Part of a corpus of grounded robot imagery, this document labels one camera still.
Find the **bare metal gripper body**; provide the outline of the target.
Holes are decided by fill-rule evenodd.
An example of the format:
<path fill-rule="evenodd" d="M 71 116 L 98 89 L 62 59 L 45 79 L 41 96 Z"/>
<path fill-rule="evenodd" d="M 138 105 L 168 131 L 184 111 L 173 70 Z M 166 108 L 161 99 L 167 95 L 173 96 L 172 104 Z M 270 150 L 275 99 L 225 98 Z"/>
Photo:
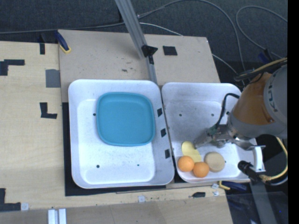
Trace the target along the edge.
<path fill-rule="evenodd" d="M 237 138 L 236 130 L 228 124 L 214 125 L 208 129 L 208 136 L 214 142 L 227 142 Z"/>

